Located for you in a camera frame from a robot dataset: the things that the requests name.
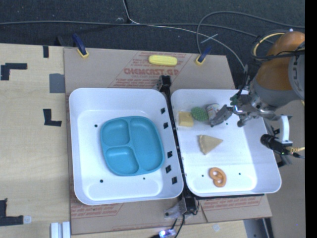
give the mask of yellow sponge block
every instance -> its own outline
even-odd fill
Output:
[[[194,120],[190,112],[178,112],[178,125],[186,127],[194,126]]]

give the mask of triangular wooden block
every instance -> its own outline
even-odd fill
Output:
[[[219,145],[223,140],[215,137],[210,137],[207,135],[199,135],[199,146],[200,150],[207,154],[217,145]]]

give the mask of brown pretzel toy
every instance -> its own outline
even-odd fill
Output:
[[[211,168],[209,170],[209,176],[217,187],[224,187],[226,185],[227,176],[220,168]]]

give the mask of blue clamp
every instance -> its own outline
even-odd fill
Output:
[[[202,65],[206,59],[206,55],[208,55],[210,53],[210,51],[211,51],[211,46],[207,47],[204,50],[204,52],[196,58],[195,63],[197,65]]]
[[[79,36],[77,34],[72,34],[71,36],[73,38],[73,41],[75,42],[76,46],[77,46],[77,51],[79,53],[79,55],[82,58],[86,58],[87,56],[89,56],[88,51],[85,48],[84,43],[82,42],[82,40],[79,38]]]

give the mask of tin can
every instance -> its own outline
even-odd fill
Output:
[[[206,106],[209,122],[211,122],[212,119],[214,119],[219,109],[220,109],[220,105],[218,103],[213,103]]]

